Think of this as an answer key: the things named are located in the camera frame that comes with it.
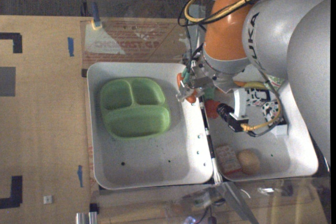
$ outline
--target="green plate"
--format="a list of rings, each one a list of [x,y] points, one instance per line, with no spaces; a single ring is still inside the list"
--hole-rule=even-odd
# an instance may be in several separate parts
[[[170,127],[165,95],[149,78],[107,82],[100,91],[100,107],[105,128],[118,139],[156,136]]]

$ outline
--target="teal object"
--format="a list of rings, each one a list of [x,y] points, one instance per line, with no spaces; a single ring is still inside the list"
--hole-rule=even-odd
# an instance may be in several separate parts
[[[149,78],[107,82],[100,91],[100,107],[105,128],[117,139],[160,135],[171,124],[166,97]]]

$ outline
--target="wooden surface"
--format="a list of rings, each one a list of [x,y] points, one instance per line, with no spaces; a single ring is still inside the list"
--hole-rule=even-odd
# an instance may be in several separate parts
[[[16,67],[15,97],[0,97],[0,198],[9,197],[12,176],[23,176],[23,203],[1,209],[1,224],[75,223],[77,212],[89,211],[81,20],[0,16],[0,32],[23,37],[22,54],[13,54],[11,40],[0,40],[0,66]],[[44,205],[44,195],[54,202]]]

